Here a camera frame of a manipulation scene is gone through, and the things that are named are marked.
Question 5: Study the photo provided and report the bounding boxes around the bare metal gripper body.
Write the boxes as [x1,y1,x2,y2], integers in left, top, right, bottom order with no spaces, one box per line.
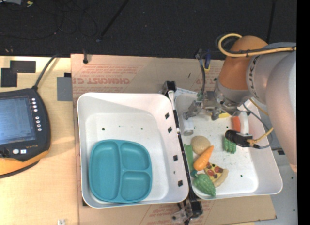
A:
[200,90,237,114]

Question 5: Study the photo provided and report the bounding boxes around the small clear plastic bottle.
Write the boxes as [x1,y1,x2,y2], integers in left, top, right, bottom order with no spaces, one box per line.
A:
[182,118,195,137]

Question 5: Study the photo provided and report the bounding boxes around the orange sausage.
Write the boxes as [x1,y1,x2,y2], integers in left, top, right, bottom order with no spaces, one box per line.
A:
[232,115,242,133]

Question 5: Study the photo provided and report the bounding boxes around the thin black and white rod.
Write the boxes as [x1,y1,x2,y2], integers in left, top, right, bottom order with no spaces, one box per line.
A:
[168,90,200,210]

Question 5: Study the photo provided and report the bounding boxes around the beige bread roll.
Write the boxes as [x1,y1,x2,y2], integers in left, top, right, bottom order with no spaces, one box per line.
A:
[190,135,212,155]

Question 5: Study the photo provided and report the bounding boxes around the green pea pod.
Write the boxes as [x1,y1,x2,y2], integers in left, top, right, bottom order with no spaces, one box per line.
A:
[183,143,195,173]

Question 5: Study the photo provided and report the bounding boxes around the orange carrot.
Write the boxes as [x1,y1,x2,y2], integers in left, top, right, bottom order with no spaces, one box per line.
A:
[193,145,215,172]

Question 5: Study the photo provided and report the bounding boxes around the brown cardboard board, red print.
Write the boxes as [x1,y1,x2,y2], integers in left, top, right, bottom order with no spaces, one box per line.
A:
[70,53,278,225]

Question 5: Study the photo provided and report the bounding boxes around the pizza slice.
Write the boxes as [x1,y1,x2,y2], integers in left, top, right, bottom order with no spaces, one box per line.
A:
[203,162,230,188]

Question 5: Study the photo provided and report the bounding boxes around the white plastic tray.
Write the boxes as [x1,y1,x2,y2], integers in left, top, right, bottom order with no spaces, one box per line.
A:
[174,93,284,201]
[77,92,190,209]

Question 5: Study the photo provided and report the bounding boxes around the green grapes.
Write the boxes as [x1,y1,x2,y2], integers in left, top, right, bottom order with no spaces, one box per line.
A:
[193,173,217,198]

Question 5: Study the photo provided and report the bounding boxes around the blue divided plate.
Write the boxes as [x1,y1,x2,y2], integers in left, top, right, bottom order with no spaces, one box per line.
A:
[88,139,153,204]

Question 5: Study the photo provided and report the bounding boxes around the black cylinder on white bracket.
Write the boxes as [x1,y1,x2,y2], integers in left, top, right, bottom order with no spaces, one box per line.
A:
[224,102,254,148]

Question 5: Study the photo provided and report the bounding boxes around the black block with thin wires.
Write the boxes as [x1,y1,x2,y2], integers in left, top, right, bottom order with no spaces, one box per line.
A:
[188,200,203,218]
[161,80,177,96]

